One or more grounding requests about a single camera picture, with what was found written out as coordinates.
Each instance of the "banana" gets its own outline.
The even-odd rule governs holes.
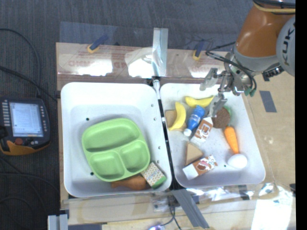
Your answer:
[[[210,102],[212,101],[213,98],[214,98],[214,96],[202,98],[202,99],[194,99],[193,97],[186,96],[185,100],[186,100],[186,103],[188,104],[188,106],[194,108],[194,107],[196,107],[196,105],[200,105],[201,107],[207,107],[210,104]]]
[[[181,128],[184,125],[187,117],[187,112],[183,104],[181,104],[180,102],[175,102],[175,109],[177,112],[177,116],[173,125],[168,128],[170,131]]]

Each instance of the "bottle cap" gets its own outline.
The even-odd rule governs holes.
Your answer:
[[[192,134],[192,130],[186,128],[186,129],[183,131],[183,134],[184,134],[185,136],[190,136],[190,135]]]

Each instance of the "white egg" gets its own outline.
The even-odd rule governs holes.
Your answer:
[[[243,154],[238,153],[238,154],[232,155],[228,159],[227,163],[229,166],[234,167],[236,169],[243,169],[248,164],[248,160]]]

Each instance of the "dark floor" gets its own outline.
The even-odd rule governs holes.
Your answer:
[[[38,64],[24,38],[0,30],[0,66],[31,78],[48,93],[42,91],[42,99],[51,122],[46,149],[24,156],[0,155],[0,229],[46,229],[47,216],[59,213],[56,42],[90,43],[90,34],[81,28],[91,24],[169,28],[170,47],[187,48],[182,33],[194,40],[208,36],[221,45],[236,40],[251,7],[251,0],[0,0],[0,28],[24,35],[39,55]],[[150,46],[145,37],[137,43]],[[2,71],[0,82],[0,96],[35,97],[34,85],[17,76]]]

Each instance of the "green divided tray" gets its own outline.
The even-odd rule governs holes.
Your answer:
[[[116,118],[88,127],[82,147],[93,173],[113,182],[145,170],[150,162],[147,143],[130,119]]]

